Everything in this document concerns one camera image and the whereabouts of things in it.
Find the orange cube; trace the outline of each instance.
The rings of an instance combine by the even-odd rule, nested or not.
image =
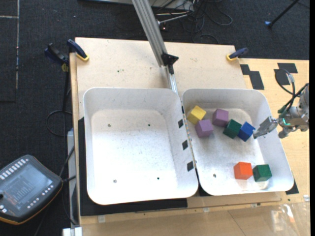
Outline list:
[[[234,175],[236,179],[249,179],[252,176],[252,164],[239,162],[234,166]]]

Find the wooden block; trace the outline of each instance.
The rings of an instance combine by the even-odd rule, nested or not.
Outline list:
[[[267,181],[272,177],[268,164],[256,165],[252,170],[255,182]]]
[[[255,128],[250,125],[247,121],[242,125],[240,132],[238,132],[237,136],[241,138],[244,142],[246,142],[249,137],[251,137],[252,132]]]
[[[249,179],[252,176],[252,164],[239,162],[234,166],[234,175],[236,179]]]
[[[199,120],[202,120],[202,118],[204,118],[206,113],[206,111],[196,105],[191,113],[188,115],[187,120],[196,125]]]
[[[238,132],[240,131],[241,127],[242,125],[240,123],[231,119],[227,123],[225,129],[223,130],[223,134],[234,139],[238,135]]]
[[[212,124],[215,126],[225,127],[228,123],[228,111],[224,109],[216,109],[212,114]]]
[[[195,130],[199,138],[209,137],[213,132],[213,126],[209,119],[199,120],[195,126]]]

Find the screen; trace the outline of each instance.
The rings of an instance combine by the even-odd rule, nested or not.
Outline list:
[[[48,177],[37,170],[32,164],[27,164],[16,172],[2,186],[4,197],[18,210],[33,201],[49,184]]]

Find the purple cube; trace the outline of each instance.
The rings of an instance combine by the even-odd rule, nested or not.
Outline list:
[[[227,110],[218,108],[212,115],[212,124],[215,126],[225,127],[228,121]]]
[[[195,125],[195,129],[199,138],[208,137],[213,132],[213,126],[209,119],[198,121]]]

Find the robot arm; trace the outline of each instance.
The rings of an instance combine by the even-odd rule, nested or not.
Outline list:
[[[309,84],[306,84],[303,88],[301,88],[296,96],[300,96],[298,106],[289,107],[284,111],[280,111],[281,113],[279,114],[278,119],[268,117],[253,133],[254,139],[271,132],[277,127],[277,125],[280,125],[283,128],[279,133],[279,137],[281,139],[287,137],[290,132],[295,132],[298,129],[305,132],[310,128]]]

